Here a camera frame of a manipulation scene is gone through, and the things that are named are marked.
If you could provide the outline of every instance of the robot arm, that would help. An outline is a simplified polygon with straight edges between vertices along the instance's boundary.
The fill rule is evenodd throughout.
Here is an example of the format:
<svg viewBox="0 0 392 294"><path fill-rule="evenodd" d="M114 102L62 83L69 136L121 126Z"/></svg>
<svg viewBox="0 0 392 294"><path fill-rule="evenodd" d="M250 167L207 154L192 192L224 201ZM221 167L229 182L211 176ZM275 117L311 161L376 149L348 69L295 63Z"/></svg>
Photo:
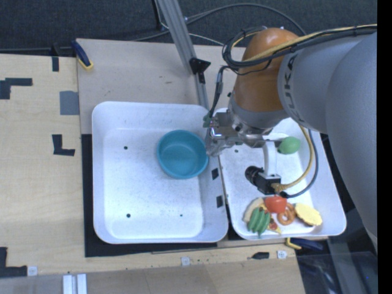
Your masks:
<svg viewBox="0 0 392 294"><path fill-rule="evenodd" d="M377 27L304 37L263 29L254 34L241 64L232 65L227 53L224 58L238 76L227 111L211 117L207 153L217 156L238 144L263 147L274 126L288 117L328 134L337 167L377 247Z"/></svg>

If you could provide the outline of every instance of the bowl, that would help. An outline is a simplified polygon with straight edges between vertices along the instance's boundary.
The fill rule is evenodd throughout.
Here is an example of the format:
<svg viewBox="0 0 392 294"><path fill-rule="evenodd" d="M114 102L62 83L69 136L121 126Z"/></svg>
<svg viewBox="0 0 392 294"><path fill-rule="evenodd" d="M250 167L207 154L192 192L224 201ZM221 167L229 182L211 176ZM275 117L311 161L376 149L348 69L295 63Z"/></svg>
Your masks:
<svg viewBox="0 0 392 294"><path fill-rule="evenodd" d="M173 130L158 142L157 158L168 176L188 179L198 176L208 164L204 141L187 130Z"/></svg>

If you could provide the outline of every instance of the toy tomato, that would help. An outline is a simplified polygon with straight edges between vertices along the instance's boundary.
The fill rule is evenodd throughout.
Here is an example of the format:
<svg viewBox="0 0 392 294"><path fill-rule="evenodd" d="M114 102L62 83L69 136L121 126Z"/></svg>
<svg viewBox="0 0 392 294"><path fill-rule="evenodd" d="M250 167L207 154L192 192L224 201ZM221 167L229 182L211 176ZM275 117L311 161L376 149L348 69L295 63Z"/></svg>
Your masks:
<svg viewBox="0 0 392 294"><path fill-rule="evenodd" d="M264 198L265 206L271 213L284 213L287 205L287 198L281 196L270 196Z"/></svg>

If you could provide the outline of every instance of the white tray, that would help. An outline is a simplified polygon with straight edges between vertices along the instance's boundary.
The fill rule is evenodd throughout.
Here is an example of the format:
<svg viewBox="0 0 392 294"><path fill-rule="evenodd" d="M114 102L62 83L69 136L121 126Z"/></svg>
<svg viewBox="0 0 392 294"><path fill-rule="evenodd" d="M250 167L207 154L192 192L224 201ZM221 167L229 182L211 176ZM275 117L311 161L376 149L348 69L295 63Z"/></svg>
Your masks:
<svg viewBox="0 0 392 294"><path fill-rule="evenodd" d="M301 140L301 146L297 153L290 155L277 153L276 173L282 177L281 183L287 184L298 179L305 171L309 162L309 147L301 129L292 119L281 121L270 133L269 138L273 140L274 135L278 137L294 136ZM323 224L310 227L298 219L288 226L280 225L277 222L282 230L282 234L265 231L261 235L261 239L334 236L341 234L346 228L345 213L337 193L330 166L328 165L320 134L313 132L312 136L318 151L317 179L307 192L298 197L288 199L288 202L293 204L302 202L313 206L320 212ZM243 215L248 204L253 199L264 197L264 195L245 178L244 172L251 165L264 167L263 150L261 148L252 149L246 145L234 146L222 152L220 164L234 230L244 239L259 239L258 234L247 230L246 223L243 221ZM304 180L286 190L286 192L294 194L305 188L311 181L313 174L314 165Z"/></svg>
<svg viewBox="0 0 392 294"><path fill-rule="evenodd" d="M175 129L204 138L199 105L103 102L92 113L93 219L111 244L216 242L228 230L219 161L191 179L173 179L156 159Z"/></svg>

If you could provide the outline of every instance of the table surface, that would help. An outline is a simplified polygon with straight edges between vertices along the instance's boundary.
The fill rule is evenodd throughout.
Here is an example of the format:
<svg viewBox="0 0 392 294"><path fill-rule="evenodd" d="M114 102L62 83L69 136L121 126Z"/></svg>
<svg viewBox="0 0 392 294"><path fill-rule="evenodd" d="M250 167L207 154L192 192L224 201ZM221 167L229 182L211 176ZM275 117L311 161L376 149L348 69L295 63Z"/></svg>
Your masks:
<svg viewBox="0 0 392 294"><path fill-rule="evenodd" d="M79 41L87 54L94 45L105 47L107 43ZM130 59L111 69L117 75L112 81L124 84L123 80L128 80L131 101L197 104L194 79L182 72L174 45L128 42L127 46L132 50ZM195 46L195 50L199 58L212 59L205 76L207 84L214 84L215 74L223 64L220 47ZM127 70L130 60L142 62L146 58L149 64L133 66L133 71L140 71L137 75L129 77L128 72L121 72ZM93 71L87 72L80 69L75 58L60 57L59 71L54 72L48 56L0 55L0 80L33 80L33 86L12 86L10 99L0 100L0 246L8 247L7 266L36 266L39 275L47 275L178 267L181 257L189 257L191 265L235 264L248 261L256 252L269 252L273 260L279 250L294 258L295 251L277 241L264 244L227 239L214 249L85 257L80 137L91 133L91 108L102 99L128 99L127 95L116 96L119 93L115 93L113 85L99 89L80 86L81 82L94 84L85 82L85 78L99 77L100 67L103 73L108 68L96 59ZM226 77L229 83L235 76L228 73ZM214 86L207 89L212 102ZM60 113L61 91L79 93L80 115ZM148 97L145 91L153 94ZM217 107L225 104L227 101L222 99ZM62 134L63 148L75 149L75 155L54 155L53 134ZM281 273L293 276L298 281L294 288L303 293L296 260L290 262L281 264Z"/></svg>

